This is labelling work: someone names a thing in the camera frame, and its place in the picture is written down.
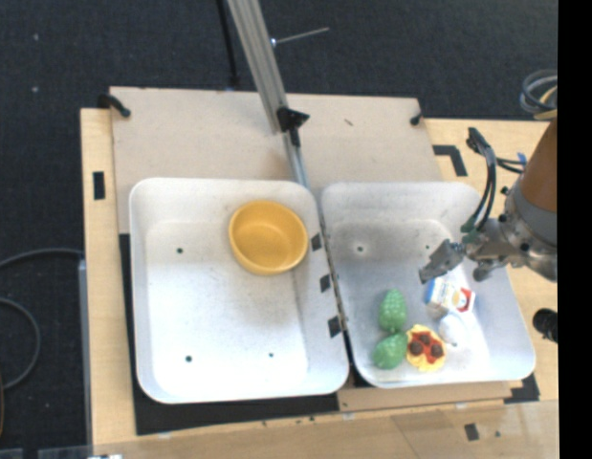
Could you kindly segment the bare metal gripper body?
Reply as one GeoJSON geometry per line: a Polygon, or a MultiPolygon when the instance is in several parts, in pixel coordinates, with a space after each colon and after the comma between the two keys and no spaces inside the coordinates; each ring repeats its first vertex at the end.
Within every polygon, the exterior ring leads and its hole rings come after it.
{"type": "Polygon", "coordinates": [[[488,220],[482,229],[462,237],[465,255],[480,259],[505,258],[513,268],[528,268],[548,281],[558,280],[557,246],[537,236],[522,220],[508,216],[488,220]]]}

